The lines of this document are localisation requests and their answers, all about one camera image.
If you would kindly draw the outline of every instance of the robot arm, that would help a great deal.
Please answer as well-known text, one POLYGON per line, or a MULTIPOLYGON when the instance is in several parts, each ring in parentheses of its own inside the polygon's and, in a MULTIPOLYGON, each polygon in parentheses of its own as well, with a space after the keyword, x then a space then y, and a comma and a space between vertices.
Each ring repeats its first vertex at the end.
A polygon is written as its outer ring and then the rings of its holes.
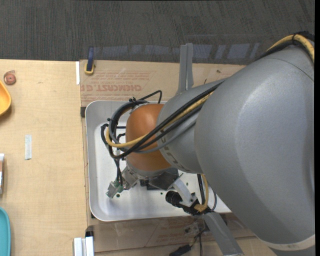
POLYGON ((204 174, 277 255, 315 255, 314 42, 301 34, 164 105, 134 100, 126 143, 109 125, 106 143, 122 151, 110 154, 151 181, 173 168, 204 174))

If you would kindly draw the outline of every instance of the yellow bowl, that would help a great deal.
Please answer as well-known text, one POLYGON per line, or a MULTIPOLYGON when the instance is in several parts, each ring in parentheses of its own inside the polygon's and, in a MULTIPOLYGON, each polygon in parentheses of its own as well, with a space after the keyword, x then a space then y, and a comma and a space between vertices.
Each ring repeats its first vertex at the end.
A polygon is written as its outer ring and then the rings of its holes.
POLYGON ((11 105, 10 94, 5 85, 0 80, 0 116, 4 114, 11 105))

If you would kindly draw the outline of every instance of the wooden table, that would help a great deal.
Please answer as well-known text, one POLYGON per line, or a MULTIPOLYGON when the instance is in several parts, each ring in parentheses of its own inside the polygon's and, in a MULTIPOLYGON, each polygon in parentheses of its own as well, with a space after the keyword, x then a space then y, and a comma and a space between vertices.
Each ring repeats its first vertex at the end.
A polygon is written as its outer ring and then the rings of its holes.
MULTIPOLYGON (((0 60, 0 79, 15 70, 7 85, 10 110, 0 117, 0 153, 5 154, 0 206, 11 225, 12 256, 71 256, 72 241, 84 237, 87 204, 80 87, 76 63, 0 60), (32 158, 25 160, 25 135, 32 136, 32 158)), ((246 256, 274 253, 257 238, 238 239, 246 256)), ((105 256, 168 255, 177 245, 100 252, 105 256)), ((221 255, 214 241, 203 255, 221 255)), ((186 256, 199 255, 196 244, 186 256)))

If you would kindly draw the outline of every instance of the teal plate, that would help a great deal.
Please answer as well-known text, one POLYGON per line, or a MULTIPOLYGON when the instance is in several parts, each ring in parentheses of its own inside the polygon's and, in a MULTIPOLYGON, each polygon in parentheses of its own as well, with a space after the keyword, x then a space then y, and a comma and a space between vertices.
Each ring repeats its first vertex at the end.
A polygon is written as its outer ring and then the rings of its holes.
POLYGON ((0 207, 0 256, 10 256, 11 231, 9 217, 0 207))

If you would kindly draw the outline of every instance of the dark gray floor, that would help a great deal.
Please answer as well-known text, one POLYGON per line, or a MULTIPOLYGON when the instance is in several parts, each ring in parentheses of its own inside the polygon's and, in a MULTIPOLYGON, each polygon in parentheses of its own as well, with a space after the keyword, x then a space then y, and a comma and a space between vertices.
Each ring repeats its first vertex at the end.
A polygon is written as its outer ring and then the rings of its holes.
POLYGON ((0 59, 246 64, 291 33, 315 32, 315 0, 2 0, 0 59))

